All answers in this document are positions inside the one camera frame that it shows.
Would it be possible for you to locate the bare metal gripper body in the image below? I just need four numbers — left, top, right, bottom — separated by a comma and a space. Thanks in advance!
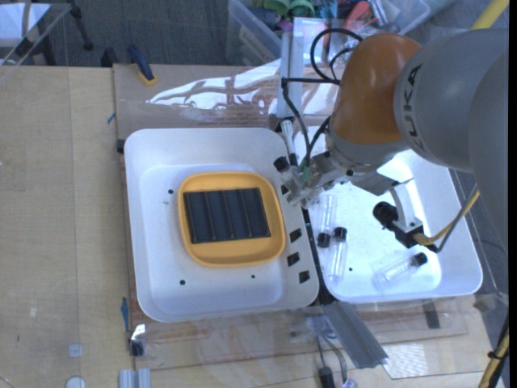
305, 150, 401, 196

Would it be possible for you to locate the clear plastic bottle black cap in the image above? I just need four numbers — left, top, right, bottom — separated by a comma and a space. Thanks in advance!
371, 251, 429, 290
326, 226, 349, 285
273, 155, 304, 208
316, 194, 338, 249

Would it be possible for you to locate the black grooved rectangular insert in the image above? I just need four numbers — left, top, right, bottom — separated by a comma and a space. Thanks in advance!
183, 187, 272, 245

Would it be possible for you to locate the white plastic tray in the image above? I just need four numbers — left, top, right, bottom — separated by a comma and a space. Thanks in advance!
297, 129, 484, 305
123, 126, 321, 323

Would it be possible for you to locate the yellow plate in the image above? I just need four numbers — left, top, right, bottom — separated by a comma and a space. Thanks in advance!
176, 171, 287, 268

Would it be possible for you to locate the large clear plastic storage bin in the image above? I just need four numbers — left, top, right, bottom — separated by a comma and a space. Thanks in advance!
225, 0, 431, 68

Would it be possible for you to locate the black cylinder on white bracket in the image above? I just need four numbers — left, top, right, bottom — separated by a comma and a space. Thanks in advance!
372, 183, 426, 250

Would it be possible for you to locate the black block with thin wires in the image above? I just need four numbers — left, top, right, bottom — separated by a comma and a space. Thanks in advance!
317, 365, 336, 388

